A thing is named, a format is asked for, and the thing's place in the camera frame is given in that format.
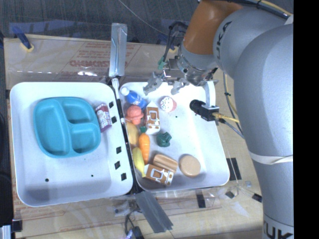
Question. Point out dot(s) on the blue divided plate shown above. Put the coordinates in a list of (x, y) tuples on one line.
[(66, 127)]

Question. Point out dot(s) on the brown cardboard board red print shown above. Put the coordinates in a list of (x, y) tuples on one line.
[(174, 208)]

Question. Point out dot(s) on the tan hot dog bun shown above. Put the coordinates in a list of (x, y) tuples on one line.
[(165, 162)]

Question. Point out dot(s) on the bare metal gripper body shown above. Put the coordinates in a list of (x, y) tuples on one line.
[(185, 71)]

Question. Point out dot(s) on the purple and white carton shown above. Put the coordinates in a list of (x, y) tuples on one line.
[(103, 116)]

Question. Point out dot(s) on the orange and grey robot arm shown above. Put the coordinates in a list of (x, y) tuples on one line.
[(259, 83)]

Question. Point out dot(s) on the yellow banana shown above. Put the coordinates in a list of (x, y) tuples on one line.
[(138, 161)]

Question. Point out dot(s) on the white plastic tray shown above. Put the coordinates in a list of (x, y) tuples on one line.
[(199, 138), (62, 173)]

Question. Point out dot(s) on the round tan biscuit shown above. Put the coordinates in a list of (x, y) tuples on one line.
[(189, 165)]

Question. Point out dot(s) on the blue and white bottle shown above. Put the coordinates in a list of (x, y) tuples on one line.
[(134, 98)]

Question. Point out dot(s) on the yellow lemon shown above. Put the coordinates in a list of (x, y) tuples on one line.
[(132, 133)]

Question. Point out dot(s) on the green broccoli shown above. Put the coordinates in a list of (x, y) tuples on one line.
[(164, 139)]

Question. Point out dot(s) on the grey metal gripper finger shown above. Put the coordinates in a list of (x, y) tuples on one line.
[(151, 83), (177, 86)]

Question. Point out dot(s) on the orange carrot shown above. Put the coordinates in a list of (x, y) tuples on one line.
[(144, 144)]

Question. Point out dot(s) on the pink sprinkled cupcake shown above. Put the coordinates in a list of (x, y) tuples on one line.
[(168, 104)]

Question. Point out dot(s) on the black cylinder on white bracket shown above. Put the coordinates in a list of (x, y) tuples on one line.
[(205, 106)]

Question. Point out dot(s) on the brown and white carton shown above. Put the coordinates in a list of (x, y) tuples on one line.
[(152, 118), (159, 174)]

